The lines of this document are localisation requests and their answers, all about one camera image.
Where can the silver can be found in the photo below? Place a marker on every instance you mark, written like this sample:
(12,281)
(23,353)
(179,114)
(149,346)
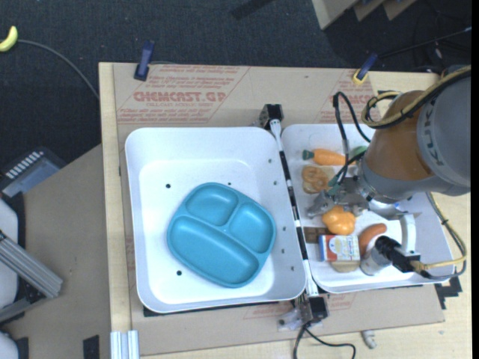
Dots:
(372,264)

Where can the green toy vegetable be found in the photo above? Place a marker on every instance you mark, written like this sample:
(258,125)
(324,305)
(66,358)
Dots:
(358,152)

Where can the orange carrot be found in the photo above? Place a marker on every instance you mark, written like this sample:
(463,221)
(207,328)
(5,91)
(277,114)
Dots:
(329,157)

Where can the brown pretzel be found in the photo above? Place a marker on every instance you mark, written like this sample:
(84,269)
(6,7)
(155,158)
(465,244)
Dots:
(313,178)

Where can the brown chocolate bar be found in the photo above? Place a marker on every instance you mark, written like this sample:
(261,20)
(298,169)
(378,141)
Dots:
(312,235)

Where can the white and orange carton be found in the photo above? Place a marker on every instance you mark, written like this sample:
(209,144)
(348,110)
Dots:
(338,248)

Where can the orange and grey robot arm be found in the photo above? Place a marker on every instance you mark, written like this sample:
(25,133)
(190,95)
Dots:
(408,152)

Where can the orange sausage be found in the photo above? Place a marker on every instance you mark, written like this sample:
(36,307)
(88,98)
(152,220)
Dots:
(370,236)

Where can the black cylinder on white bracket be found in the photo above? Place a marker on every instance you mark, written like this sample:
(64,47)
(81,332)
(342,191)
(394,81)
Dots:
(393,251)

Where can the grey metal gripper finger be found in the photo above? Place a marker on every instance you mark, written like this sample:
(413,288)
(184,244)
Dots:
(357,210)
(318,206)

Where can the thin black and white rod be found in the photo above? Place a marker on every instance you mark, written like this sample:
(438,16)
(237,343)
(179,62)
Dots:
(290,185)

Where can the white plastic tray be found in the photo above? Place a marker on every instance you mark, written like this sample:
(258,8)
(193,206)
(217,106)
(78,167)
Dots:
(430,238)
(157,155)

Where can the orange bell pepper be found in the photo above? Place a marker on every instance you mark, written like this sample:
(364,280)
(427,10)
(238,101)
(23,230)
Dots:
(338,223)

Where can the tan bread slice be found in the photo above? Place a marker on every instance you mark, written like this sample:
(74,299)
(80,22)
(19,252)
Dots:
(346,266)

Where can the blue divided plate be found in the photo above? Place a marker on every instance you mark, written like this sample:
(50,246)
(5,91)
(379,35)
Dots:
(221,238)

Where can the yellow banana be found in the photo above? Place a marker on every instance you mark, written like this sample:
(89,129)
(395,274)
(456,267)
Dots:
(9,40)

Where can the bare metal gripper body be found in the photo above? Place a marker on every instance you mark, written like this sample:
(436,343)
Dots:
(353,194)

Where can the brown cardboard board red print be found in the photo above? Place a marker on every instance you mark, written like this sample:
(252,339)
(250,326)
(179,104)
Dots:
(209,95)

